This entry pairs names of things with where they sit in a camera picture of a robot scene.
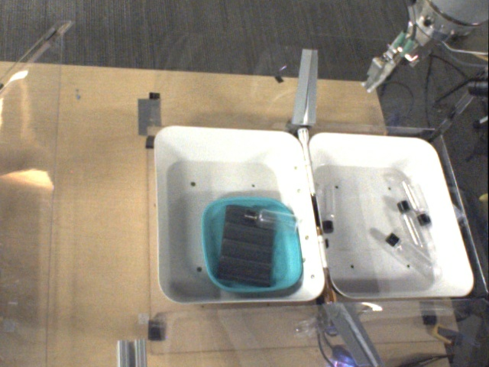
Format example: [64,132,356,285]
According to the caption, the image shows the teal plastic bowl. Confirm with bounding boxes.
[201,196,305,294]

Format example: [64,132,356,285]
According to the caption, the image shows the white plastic tray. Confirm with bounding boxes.
[307,132,476,300]
[153,125,326,305]

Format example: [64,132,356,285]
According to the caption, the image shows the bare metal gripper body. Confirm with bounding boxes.
[384,2,474,65]

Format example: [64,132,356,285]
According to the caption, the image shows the black ribbed block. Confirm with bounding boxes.
[215,204,277,287]

